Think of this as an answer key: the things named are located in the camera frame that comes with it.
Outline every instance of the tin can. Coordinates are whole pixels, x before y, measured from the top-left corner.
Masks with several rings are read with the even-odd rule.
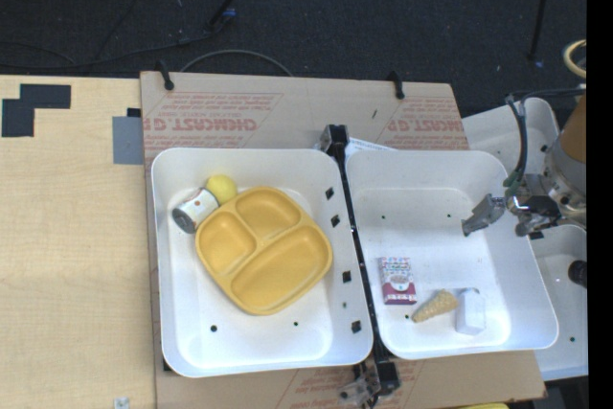
[[[172,210],[175,223],[188,234],[195,234],[198,225],[219,208],[216,198],[205,188],[198,188],[185,201]]]

